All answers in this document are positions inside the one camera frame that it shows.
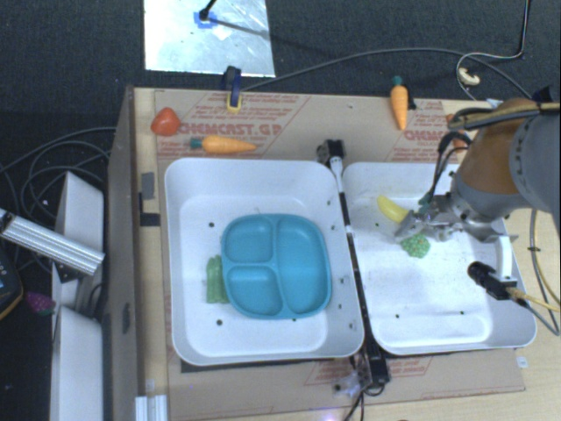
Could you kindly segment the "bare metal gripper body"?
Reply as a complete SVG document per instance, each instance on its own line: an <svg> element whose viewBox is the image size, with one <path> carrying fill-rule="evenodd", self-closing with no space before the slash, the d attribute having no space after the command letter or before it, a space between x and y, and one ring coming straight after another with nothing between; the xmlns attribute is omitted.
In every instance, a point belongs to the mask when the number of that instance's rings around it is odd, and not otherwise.
<svg viewBox="0 0 561 421"><path fill-rule="evenodd" d="M455 232L465 232L479 241L487 241L487 217L456 194L425 195L419 201L416 233L427 233L427 227L432 225L453 226Z"/></svg>

